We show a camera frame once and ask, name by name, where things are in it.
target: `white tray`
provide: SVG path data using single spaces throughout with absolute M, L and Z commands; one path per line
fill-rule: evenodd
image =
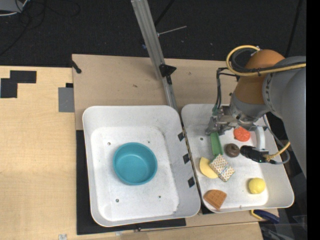
M 258 163 L 241 154 L 237 157 L 223 155 L 235 170 L 227 182 L 223 182 L 220 178 L 208 178 L 201 173 L 200 158 L 213 159 L 211 140 L 205 134 L 213 107 L 213 104 L 188 104 L 181 112 L 204 205 L 215 213 L 290 207 L 294 202 L 294 193 L 282 164 Z M 264 126 L 263 119 L 259 119 L 256 125 Z M 222 148 L 228 143 L 235 143 L 239 148 L 243 145 L 255 146 L 257 143 L 254 132 L 251 132 L 251 139 L 247 142 L 235 140 L 233 130 L 226 131 L 225 135 L 219 138 Z M 270 154 L 278 151 L 274 138 L 268 130 L 265 132 L 265 147 Z M 274 160 L 279 162 L 281 158 L 277 156 Z M 249 193 L 248 181 L 255 177 L 264 179 L 266 183 L 266 189 L 261 194 Z M 207 191 L 212 189 L 218 189 L 227 194 L 220 210 L 202 198 Z
M 93 219 L 101 226 L 190 217 L 201 205 L 179 114 L 161 106 L 92 106 L 83 113 L 83 130 Z M 157 159 L 154 178 L 127 185 L 113 169 L 113 155 L 125 143 L 149 147 Z

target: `teal bowl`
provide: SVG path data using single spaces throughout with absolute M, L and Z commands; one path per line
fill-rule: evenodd
M 155 154 L 147 146 L 129 142 L 121 145 L 113 155 L 113 169 L 128 185 L 142 185 L 152 180 L 158 169 Z

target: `brown donut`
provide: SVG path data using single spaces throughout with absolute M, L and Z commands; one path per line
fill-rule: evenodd
M 225 153 L 231 157 L 231 158 L 235 158 L 237 156 L 239 156 L 240 154 L 240 149 L 239 147 L 234 144 L 234 143 L 229 143 L 227 145 L 225 145 Z

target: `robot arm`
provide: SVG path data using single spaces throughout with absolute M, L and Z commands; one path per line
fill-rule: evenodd
M 244 68 L 236 63 L 242 51 L 255 51 Z M 245 45 L 230 52 L 227 67 L 239 76 L 228 111 L 218 109 L 207 134 L 223 134 L 231 127 L 247 130 L 265 113 L 282 119 L 293 152 L 307 177 L 306 160 L 306 57 L 284 58 L 273 50 Z

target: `wooden table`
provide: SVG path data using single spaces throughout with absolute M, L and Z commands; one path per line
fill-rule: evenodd
M 95 103 L 161 105 L 166 104 L 166 99 L 149 58 L 74 55 L 73 60 L 83 74 L 73 76 L 72 68 L 0 66 L 0 78 L 9 78 L 10 70 L 37 72 L 36 83 L 18 83 L 17 98 L 0 98 L 1 239 L 58 240 L 60 234 L 66 234 L 68 240 L 198 236 L 204 240 L 213 236 L 217 240 L 263 239 L 258 220 L 249 211 L 199 213 L 186 218 L 183 228 L 77 235 L 76 129 L 82 128 L 79 115 Z M 166 62 L 178 68 L 172 81 L 180 109 L 188 103 L 215 102 L 215 73 L 217 67 L 224 67 L 223 61 Z M 99 81 L 109 86 L 103 104 L 100 98 L 94 98 L 94 93 L 90 94 L 92 84 L 99 86 L 98 82 L 90 83 L 89 76 L 96 71 L 103 71 Z M 104 74 L 113 77 L 103 78 Z M 224 87 L 231 88 L 223 89 L 222 102 L 228 103 L 228 94 L 236 83 L 230 78 L 221 81 Z M 58 88 L 73 82 L 75 113 L 59 112 Z

